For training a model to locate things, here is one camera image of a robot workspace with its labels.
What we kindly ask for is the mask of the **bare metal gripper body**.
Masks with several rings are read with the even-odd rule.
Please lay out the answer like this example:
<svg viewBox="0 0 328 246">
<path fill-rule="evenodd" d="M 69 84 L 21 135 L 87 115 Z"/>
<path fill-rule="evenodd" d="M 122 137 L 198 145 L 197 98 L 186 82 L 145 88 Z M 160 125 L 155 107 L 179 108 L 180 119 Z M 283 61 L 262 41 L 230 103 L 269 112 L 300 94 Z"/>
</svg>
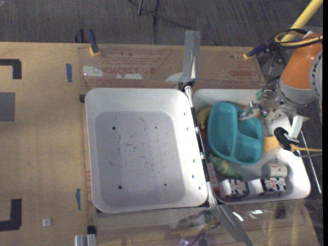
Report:
<svg viewBox="0 0 328 246">
<path fill-rule="evenodd" d="M 265 89 L 260 99 L 260 112 L 264 117 L 282 116 L 284 98 L 278 89 Z"/>
</svg>

